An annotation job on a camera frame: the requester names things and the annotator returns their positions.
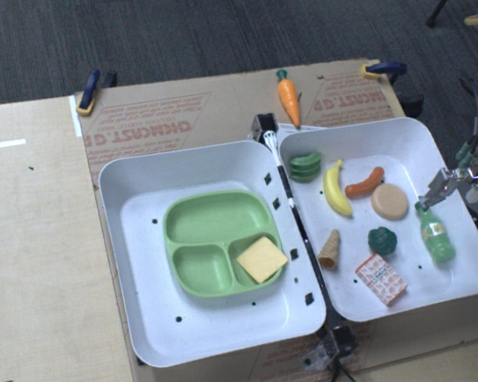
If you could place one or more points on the green pea pods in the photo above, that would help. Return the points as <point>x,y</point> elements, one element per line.
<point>305,167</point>

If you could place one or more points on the yellow banana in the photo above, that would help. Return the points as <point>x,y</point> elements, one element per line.
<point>335,193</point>

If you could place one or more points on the green divided plate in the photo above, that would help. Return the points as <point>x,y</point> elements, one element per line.
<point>216,216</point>

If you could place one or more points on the white plastic tray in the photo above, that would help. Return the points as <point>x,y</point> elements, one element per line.
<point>440,284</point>
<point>153,332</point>

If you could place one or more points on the orange sausage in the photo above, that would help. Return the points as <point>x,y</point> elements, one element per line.
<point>363,188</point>

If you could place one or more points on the brown cardboard board red print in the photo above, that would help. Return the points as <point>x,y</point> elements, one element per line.
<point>159,131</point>

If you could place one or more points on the orange and white carton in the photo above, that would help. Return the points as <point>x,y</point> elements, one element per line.
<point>382,280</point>

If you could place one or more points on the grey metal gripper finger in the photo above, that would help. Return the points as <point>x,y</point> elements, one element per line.
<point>431,200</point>
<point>446,179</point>

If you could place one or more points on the thin black and white rod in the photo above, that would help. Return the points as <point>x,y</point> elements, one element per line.
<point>284,179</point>

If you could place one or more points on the beige round biscuit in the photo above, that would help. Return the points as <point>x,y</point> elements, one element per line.
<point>389,202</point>

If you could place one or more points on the green broccoli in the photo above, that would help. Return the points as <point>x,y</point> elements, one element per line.
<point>382,241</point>

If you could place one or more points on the orange carrot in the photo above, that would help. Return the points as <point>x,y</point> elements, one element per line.
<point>290,102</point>

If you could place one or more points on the yellow cheese slice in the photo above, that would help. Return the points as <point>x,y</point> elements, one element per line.
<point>262,260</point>

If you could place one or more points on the tan ice cream cone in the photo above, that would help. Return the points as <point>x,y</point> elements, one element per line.
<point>330,252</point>

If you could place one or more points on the green plastic bottle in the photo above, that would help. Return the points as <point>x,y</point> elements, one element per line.
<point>437,240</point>

